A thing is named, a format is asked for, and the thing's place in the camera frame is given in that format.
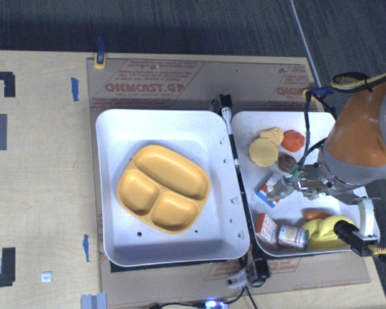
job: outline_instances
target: can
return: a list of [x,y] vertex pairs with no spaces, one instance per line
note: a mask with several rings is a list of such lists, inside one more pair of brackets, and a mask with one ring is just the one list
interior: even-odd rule
[[277,236],[279,245],[305,249],[309,241],[309,230],[282,225]]

